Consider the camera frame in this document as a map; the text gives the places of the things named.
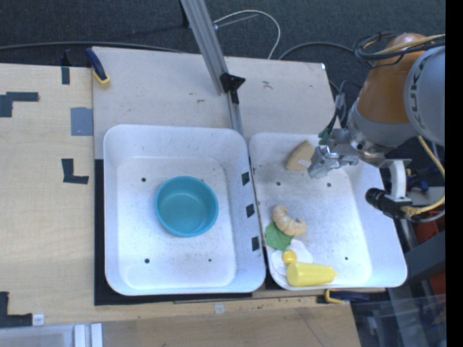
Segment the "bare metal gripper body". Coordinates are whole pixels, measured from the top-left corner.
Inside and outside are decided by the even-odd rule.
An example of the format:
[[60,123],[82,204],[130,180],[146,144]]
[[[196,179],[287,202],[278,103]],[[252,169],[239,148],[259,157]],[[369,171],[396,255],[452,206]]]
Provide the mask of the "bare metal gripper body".
[[339,154],[341,166],[353,166],[362,160],[379,167],[386,159],[385,147],[375,144],[358,129],[334,129],[326,146],[329,153]]

